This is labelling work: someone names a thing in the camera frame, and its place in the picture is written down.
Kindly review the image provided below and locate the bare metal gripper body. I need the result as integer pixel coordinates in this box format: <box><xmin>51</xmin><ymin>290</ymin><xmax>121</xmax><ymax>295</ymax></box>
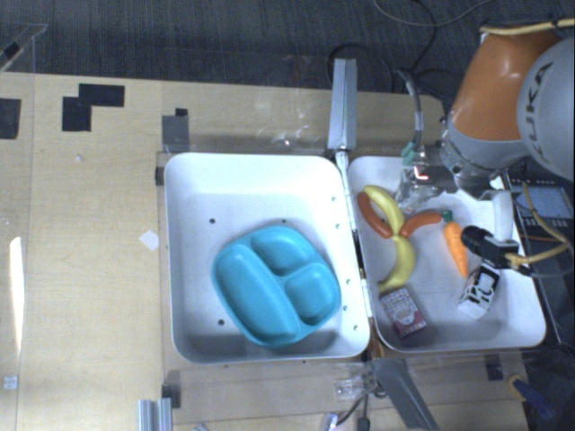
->
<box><xmin>412</xmin><ymin>144</ymin><xmax>460</xmax><ymax>195</ymax></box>

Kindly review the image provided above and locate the black cylinder on white bracket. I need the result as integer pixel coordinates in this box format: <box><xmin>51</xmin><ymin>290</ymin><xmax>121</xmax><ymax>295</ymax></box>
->
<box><xmin>460</xmin><ymin>189</ymin><xmax>522</xmax><ymax>271</ymax></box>

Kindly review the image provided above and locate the blue divided plate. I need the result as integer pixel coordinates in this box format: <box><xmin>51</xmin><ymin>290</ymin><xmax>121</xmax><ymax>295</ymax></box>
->
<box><xmin>211</xmin><ymin>224</ymin><xmax>342</xmax><ymax>348</ymax></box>

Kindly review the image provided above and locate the white plastic tray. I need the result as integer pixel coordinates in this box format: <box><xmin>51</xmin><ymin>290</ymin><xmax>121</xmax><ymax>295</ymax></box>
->
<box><xmin>162</xmin><ymin>151</ymin><xmax>372</xmax><ymax>365</ymax></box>
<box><xmin>348</xmin><ymin>154</ymin><xmax>548</xmax><ymax>355</ymax></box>

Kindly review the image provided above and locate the orange-brown sausage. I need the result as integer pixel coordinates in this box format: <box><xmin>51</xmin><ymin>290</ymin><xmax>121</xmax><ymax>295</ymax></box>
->
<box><xmin>356</xmin><ymin>190</ymin><xmax>394</xmax><ymax>241</ymax></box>
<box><xmin>399</xmin><ymin>211</ymin><xmax>444</xmax><ymax>240</ymax></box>

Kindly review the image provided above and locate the pink carton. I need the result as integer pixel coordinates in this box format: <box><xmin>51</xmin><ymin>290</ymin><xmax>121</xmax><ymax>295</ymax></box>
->
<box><xmin>379</xmin><ymin>286</ymin><xmax>428</xmax><ymax>339</ymax></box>

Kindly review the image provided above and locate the yellow banana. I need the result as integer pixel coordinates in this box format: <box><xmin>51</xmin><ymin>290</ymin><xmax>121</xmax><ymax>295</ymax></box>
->
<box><xmin>376</xmin><ymin>234</ymin><xmax>417</xmax><ymax>294</ymax></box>
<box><xmin>362</xmin><ymin>185</ymin><xmax>406</xmax><ymax>242</ymax></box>

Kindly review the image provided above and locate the orange carrot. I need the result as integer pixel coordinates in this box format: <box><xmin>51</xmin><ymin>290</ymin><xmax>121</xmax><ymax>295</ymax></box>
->
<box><xmin>441</xmin><ymin>210</ymin><xmax>470</xmax><ymax>279</ymax></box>

